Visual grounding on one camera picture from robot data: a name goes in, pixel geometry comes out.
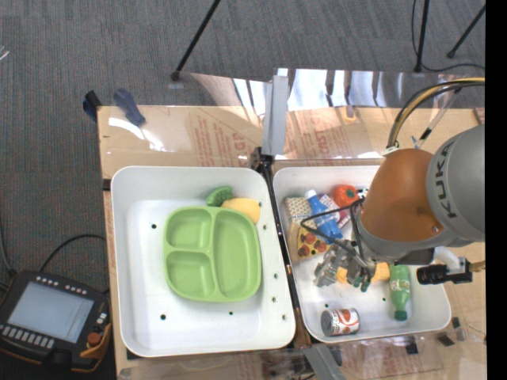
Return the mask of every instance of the gray floor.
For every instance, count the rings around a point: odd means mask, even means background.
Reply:
[[[213,0],[0,0],[0,223],[11,268],[37,270],[77,234],[105,234],[93,90],[119,87],[143,105],[171,104],[170,74]],[[414,0],[222,0],[185,71],[267,82],[275,67],[414,69]],[[486,0],[430,0],[424,72],[485,74],[486,16],[454,59],[446,54]],[[424,0],[415,2],[418,45]],[[483,95],[483,89],[469,94]],[[104,242],[83,238],[47,272],[108,286]],[[0,282],[7,283],[0,267]],[[51,374],[0,353],[0,378],[115,378],[109,349],[97,371]]]

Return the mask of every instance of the green bottle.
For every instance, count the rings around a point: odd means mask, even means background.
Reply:
[[[395,320],[405,321],[408,317],[406,304],[410,299],[409,268],[404,264],[389,265],[389,291],[391,301],[395,305]]]

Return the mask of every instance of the green divided plate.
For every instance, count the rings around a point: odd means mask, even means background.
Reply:
[[[164,272],[181,297],[247,299],[261,285],[257,228],[246,215],[228,208],[178,208],[166,220]]]

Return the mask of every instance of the blue bottle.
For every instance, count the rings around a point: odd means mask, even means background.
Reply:
[[[308,203],[310,203],[312,215],[328,211],[326,205],[322,204],[318,199],[317,192],[315,190],[308,190],[304,196],[308,200]],[[323,215],[322,217],[316,218],[314,221],[318,230],[322,231],[322,233],[328,237],[333,239],[343,238],[343,234],[341,233],[336,219],[334,219],[332,214]]]

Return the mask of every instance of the red and white can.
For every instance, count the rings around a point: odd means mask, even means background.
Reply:
[[[325,310],[320,316],[320,324],[326,336],[356,333],[359,331],[359,314],[353,308]]]

